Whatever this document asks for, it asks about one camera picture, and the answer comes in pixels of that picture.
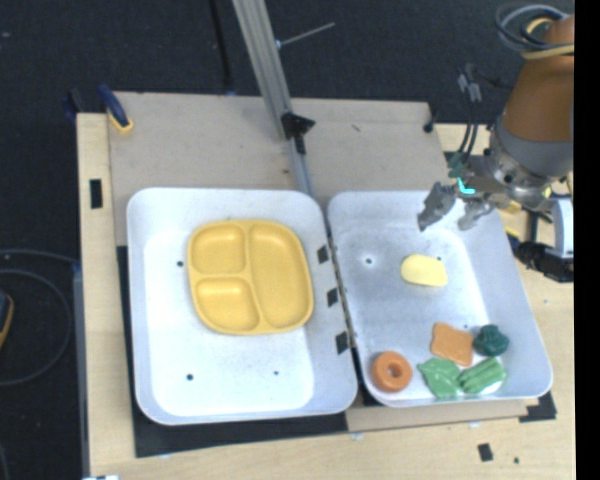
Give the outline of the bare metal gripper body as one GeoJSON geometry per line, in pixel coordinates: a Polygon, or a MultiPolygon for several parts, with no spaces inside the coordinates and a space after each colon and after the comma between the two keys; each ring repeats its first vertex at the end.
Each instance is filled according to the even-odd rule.
{"type": "Polygon", "coordinates": [[[512,202],[532,211],[546,211],[556,177],[536,174],[506,152],[487,152],[465,159],[460,180],[465,211],[490,213],[512,202]]]}

